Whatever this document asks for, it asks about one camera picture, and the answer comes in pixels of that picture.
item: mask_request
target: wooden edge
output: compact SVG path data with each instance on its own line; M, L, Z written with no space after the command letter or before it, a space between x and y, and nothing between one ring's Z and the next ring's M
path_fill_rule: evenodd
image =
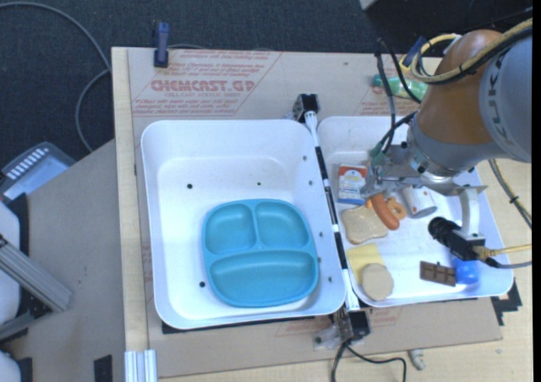
M149 348L145 283L134 174L134 131L129 91L128 50L112 49L112 88L117 149L117 183L122 255L124 335L127 351Z

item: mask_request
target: green bottle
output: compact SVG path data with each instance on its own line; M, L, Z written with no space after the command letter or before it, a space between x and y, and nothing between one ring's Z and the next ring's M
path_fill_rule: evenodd
M389 77L387 80L389 81L389 86L391 87L391 92L394 96L399 96L400 98L408 98L408 99L410 98L410 96L404 90L404 86L402 86L402 82L400 81L400 78L398 76ZM426 93L426 90L428 88L428 85L426 83L416 81L416 80L410 80L410 79L405 79L405 80L406 80L406 85L409 88L409 90L412 92L412 94L414 94L416 98L422 101L424 98L424 94ZM375 87L383 86L383 83L381 81L381 77L379 74L376 74L374 76L372 80L372 85Z

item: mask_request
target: toy sausage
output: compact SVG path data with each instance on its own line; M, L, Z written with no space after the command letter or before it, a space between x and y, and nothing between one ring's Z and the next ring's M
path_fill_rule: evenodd
M383 194L376 194L370 198L372 207L380 220L385 224L389 230L396 230L400 226L400 221L391 212Z

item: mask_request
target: blue clamp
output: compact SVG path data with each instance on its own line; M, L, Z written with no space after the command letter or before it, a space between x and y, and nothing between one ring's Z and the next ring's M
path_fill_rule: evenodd
M154 50L154 66L167 68L169 64L169 52L167 41L169 40L169 23L160 22L156 32L156 49Z

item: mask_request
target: black carpet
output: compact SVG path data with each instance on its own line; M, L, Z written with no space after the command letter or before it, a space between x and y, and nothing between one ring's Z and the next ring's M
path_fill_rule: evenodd
M406 52L419 35L477 25L509 28L533 0L0 0L0 167L41 141L75 160L88 154L75 109L81 92L106 69L95 47L64 12L96 39L107 59L113 46L151 46L154 20L172 27L171 43L231 50L367 52L381 37ZM490 24L491 20L505 18ZM111 78L85 96L80 127L95 149L114 137Z

